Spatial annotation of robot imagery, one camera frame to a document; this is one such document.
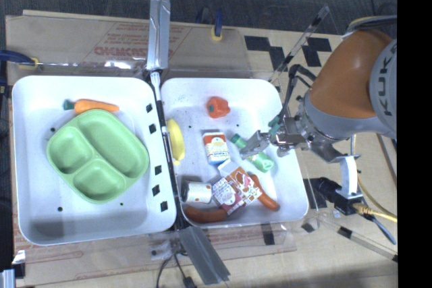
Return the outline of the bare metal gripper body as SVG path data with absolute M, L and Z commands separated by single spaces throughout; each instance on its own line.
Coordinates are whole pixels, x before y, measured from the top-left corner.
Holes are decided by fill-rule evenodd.
M 307 150 L 308 141 L 296 127 L 293 117 L 276 115 L 269 122 L 270 143 L 277 147 L 277 156 L 284 157 L 293 149 Z

